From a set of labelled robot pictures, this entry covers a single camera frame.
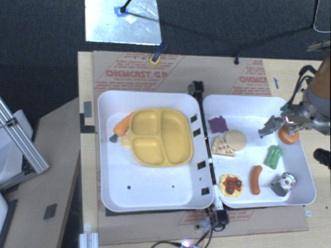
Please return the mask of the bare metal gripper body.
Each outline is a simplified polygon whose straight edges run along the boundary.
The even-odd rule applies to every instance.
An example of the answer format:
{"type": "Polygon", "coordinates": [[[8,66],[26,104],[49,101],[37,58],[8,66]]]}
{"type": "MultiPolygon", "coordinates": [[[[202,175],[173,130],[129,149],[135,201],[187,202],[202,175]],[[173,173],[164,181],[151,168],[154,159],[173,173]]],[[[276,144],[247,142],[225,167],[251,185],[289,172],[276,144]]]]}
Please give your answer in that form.
{"type": "Polygon", "coordinates": [[[330,135],[330,118],[318,112],[312,105],[295,104],[283,107],[284,125],[300,125],[300,130],[314,129],[330,135]]]}

